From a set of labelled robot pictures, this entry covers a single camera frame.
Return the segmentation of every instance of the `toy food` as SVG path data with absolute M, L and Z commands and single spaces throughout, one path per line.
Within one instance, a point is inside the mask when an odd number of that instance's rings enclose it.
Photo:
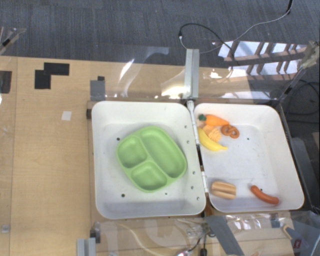
M 205 124 L 208 126 L 225 126 L 229 124 L 228 121 L 223 120 L 222 118 L 212 114 L 207 114 L 207 115 L 201 114 L 199 115 L 199 120 L 204 121 Z
M 214 126 L 210 126 L 210 125 L 205 125 L 202 128 L 205 132 L 205 134 L 214 142 L 219 142 L 221 139 L 221 133 L 218 130 L 218 128 L 214 127 Z
M 216 197 L 235 199 L 237 188 L 235 185 L 227 182 L 215 181 L 211 184 L 211 193 Z
M 275 196 L 270 196 L 263 193 L 256 185 L 251 186 L 251 192 L 260 200 L 265 201 L 266 203 L 277 205 L 279 203 L 279 198 Z
M 121 139 L 116 159 L 139 190 L 158 191 L 187 171 L 187 159 L 176 142 L 160 127 L 147 126 Z
M 230 124 L 222 126 L 221 132 L 223 135 L 230 136 L 233 139 L 236 139 L 240 136 L 239 130 Z
M 205 131 L 198 127 L 198 135 L 199 135 L 199 140 L 200 143 L 205 146 L 207 149 L 212 150 L 212 151 L 218 151 L 218 150 L 226 150 L 226 146 L 222 146 L 219 143 L 211 140 L 205 133 Z

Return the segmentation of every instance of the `toy banana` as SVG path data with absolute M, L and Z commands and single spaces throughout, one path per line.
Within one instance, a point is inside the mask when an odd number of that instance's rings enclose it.
M 198 127 L 198 135 L 200 143 L 205 146 L 207 149 L 212 151 L 218 151 L 218 150 L 226 150 L 228 147 L 222 146 L 219 143 L 211 140 L 205 133 L 205 131 Z

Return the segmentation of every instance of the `toy carrot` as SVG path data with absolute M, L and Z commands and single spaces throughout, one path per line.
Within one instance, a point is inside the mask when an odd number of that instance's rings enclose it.
M 207 114 L 207 115 L 201 114 L 199 115 L 199 120 L 204 121 L 205 124 L 208 126 L 226 126 L 229 124 L 228 121 L 223 120 L 222 118 L 212 114 Z

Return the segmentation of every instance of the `wire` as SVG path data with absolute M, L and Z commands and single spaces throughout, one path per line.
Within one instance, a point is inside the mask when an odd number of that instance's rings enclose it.
M 194 249 L 196 249 L 196 247 L 198 246 L 198 244 L 200 243 L 200 240 L 201 240 L 202 236 L 199 237 L 198 241 L 196 242 L 195 246 L 192 247 L 191 249 L 188 250 L 188 252 L 191 252 L 193 251 Z
M 301 121 L 301 120 L 287 120 L 287 122 L 304 123 L 304 124 L 311 124 L 311 125 L 318 125 L 319 124 L 319 122 Z
M 280 16 L 279 18 L 273 19 L 273 20 L 264 21 L 264 22 L 260 22 L 260 23 L 257 23 L 257 24 L 252 25 L 251 27 L 249 27 L 245 32 L 243 32 L 240 36 L 238 36 L 238 37 L 237 37 L 235 40 L 233 40 L 233 41 L 239 40 L 239 39 L 242 38 L 246 33 L 248 33 L 251 29 L 253 29 L 253 28 L 256 27 L 256 26 L 263 25 L 263 24 L 268 24 L 268 23 L 272 23 L 272 22 L 277 22 L 277 21 L 281 20 L 283 17 L 287 16 L 287 15 L 290 13 L 290 11 L 291 11 L 291 9 L 292 9 L 293 3 L 294 3 L 294 0 L 292 0 L 290 8 L 285 12 L 284 15 Z
M 199 237 L 198 241 L 196 242 L 195 246 L 193 246 L 191 249 L 188 250 L 188 252 L 191 252 L 193 251 L 197 246 L 198 244 L 200 243 L 201 239 L 204 237 L 204 242 L 206 242 L 206 236 L 209 232 L 207 233 L 204 233 L 202 236 Z
M 296 89 L 296 90 L 292 93 L 292 96 L 290 97 L 290 100 L 289 100 L 288 105 L 287 105 L 287 111 L 286 111 L 286 113 L 285 113 L 286 119 L 288 119 L 288 115 L 309 116 L 309 115 L 313 115 L 313 114 L 319 112 L 319 106 L 318 106 L 317 110 L 314 110 L 314 111 L 311 111 L 311 112 L 308 112 L 308 113 L 290 112 L 290 110 L 291 110 L 291 108 L 292 108 L 292 100 L 295 98 L 295 96 L 298 94 L 298 92 L 300 92 L 300 90 L 301 90 L 302 88 L 304 88 L 305 86 L 311 87 L 311 88 L 315 91 L 315 93 L 318 95 L 318 99 L 319 99 L 319 96 L 320 96 L 318 90 L 317 90 L 317 89 L 315 88 L 315 86 L 314 86 L 314 84 L 319 85 L 318 82 L 307 82 L 307 81 L 302 80 L 302 79 L 299 80 L 299 81 L 300 81 L 300 82 L 303 82 L 304 84 L 300 85 L 299 88 Z
M 187 23 L 187 24 L 184 24 L 184 25 L 182 25 L 182 26 L 180 27 L 180 30 L 179 30 L 179 39 L 180 39 L 181 43 L 182 43 L 182 29 L 183 29 L 184 27 L 186 27 L 186 26 L 199 26 L 199 27 L 201 27 L 201 28 L 204 28 L 204 29 L 206 29 L 206 30 L 209 30 L 212 34 L 214 34 L 214 35 L 219 39 L 219 41 L 220 41 L 222 44 L 224 44 L 226 47 L 228 47 L 228 48 L 230 49 L 230 51 L 232 51 L 231 47 L 230 47 L 229 45 L 227 45 L 227 44 L 225 43 L 225 41 L 223 41 L 223 40 L 220 38 L 220 36 L 218 36 L 218 34 L 217 34 L 216 32 L 214 32 L 212 29 L 208 28 L 207 26 L 202 25 L 202 24 L 199 24 L 199 23 Z
M 283 17 L 287 16 L 287 15 L 290 13 L 290 11 L 291 11 L 291 9 L 292 9 L 293 3 L 294 3 L 294 0 L 292 0 L 290 7 L 288 8 L 288 10 L 285 12 L 284 15 L 280 16 L 279 18 L 273 19 L 273 20 L 264 21 L 264 22 L 260 22 L 260 23 L 254 24 L 254 25 L 252 25 L 251 27 L 249 27 L 245 32 L 243 32 L 240 36 L 238 36 L 236 39 L 231 40 L 231 41 L 232 41 L 232 42 L 238 41 L 240 38 L 242 38 L 246 33 L 248 33 L 251 29 L 253 29 L 253 28 L 256 27 L 256 26 L 263 25 L 263 24 L 269 24 L 269 23 L 272 23 L 272 22 L 276 22 L 276 21 L 281 20 Z M 212 32 L 212 33 L 219 39 L 219 41 L 222 43 L 222 45 L 217 46 L 216 48 L 213 48 L 213 49 L 210 49 L 210 50 L 207 50 L 207 51 L 200 52 L 200 54 L 207 54 L 207 53 L 213 52 L 213 51 L 221 48 L 223 45 L 227 46 L 227 47 L 231 50 L 231 53 L 233 54 L 233 51 L 232 51 L 232 49 L 230 48 L 230 46 L 227 45 L 227 44 L 225 43 L 225 41 L 223 41 L 223 40 L 217 35 L 216 32 L 214 32 L 213 30 L 211 30 L 210 28 L 208 28 L 208 27 L 206 27 L 206 26 L 204 26 L 204 25 L 197 24 L 197 23 L 187 23 L 187 24 L 184 24 L 184 25 L 182 25 L 182 26 L 180 27 L 180 30 L 179 30 L 179 33 L 178 33 L 178 37 L 179 37 L 179 39 L 180 39 L 181 45 L 182 45 L 186 50 L 187 50 L 188 48 L 187 48 L 187 47 L 184 45 L 184 43 L 182 42 L 182 29 L 183 29 L 185 26 L 189 26 L 189 25 L 200 26 L 200 27 L 203 27 L 203 28 L 209 30 L 209 31 Z
M 206 240 L 207 240 L 207 235 L 204 235 L 203 249 L 206 249 Z
M 320 208 L 316 207 L 316 206 L 312 206 L 312 209 L 314 209 L 316 211 L 317 215 L 320 215 Z

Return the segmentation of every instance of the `toy hot dog bun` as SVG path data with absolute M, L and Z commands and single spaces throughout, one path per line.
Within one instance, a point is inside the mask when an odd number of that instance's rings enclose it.
M 235 185 L 227 182 L 215 181 L 211 184 L 211 193 L 216 197 L 224 199 L 235 199 L 237 188 Z
M 251 192 L 260 200 L 265 201 L 266 203 L 277 205 L 279 204 L 279 198 L 263 193 L 256 185 L 251 186 Z

